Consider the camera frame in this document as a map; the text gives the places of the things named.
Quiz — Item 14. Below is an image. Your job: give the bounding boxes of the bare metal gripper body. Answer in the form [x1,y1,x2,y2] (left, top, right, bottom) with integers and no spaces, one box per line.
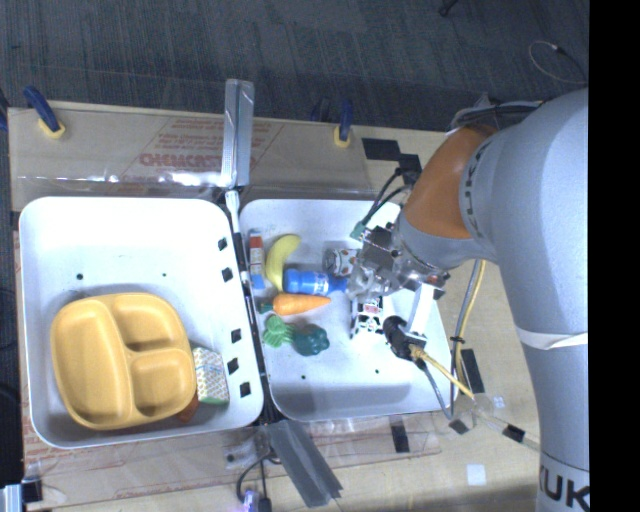
[358,225,449,296]

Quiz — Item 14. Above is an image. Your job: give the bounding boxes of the black and white milk carton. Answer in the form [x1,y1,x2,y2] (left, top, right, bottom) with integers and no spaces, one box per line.
[349,295,386,341]

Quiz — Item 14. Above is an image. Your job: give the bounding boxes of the blue bottle with white label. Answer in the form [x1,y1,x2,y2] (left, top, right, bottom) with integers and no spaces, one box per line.
[282,268,349,297]

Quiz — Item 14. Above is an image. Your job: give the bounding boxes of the orange carrot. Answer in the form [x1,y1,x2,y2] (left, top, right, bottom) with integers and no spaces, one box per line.
[258,292,332,317]

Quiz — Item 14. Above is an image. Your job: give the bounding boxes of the yellow banana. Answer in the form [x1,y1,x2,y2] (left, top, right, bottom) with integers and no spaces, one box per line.
[264,233,303,293]

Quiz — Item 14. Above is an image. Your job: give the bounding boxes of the green broccoli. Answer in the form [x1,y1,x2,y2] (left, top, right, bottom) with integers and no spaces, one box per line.
[262,314,331,358]

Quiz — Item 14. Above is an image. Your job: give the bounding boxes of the red white blue carton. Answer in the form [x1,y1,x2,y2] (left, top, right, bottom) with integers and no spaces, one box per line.
[247,230,267,291]

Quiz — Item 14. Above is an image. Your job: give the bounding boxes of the white plastic tray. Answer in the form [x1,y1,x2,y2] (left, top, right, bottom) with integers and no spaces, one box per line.
[18,195,265,450]
[238,198,459,424]

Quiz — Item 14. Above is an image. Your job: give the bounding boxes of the yellow divided plate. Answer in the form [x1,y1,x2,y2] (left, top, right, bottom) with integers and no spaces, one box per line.
[49,292,198,432]

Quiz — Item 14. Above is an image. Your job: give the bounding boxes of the brown cardboard board red print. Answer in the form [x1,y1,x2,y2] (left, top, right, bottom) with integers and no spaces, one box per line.
[7,99,445,509]

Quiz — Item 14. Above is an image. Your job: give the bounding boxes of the black cylinder on white bracket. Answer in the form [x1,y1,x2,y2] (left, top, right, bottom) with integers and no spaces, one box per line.
[382,282,437,362]

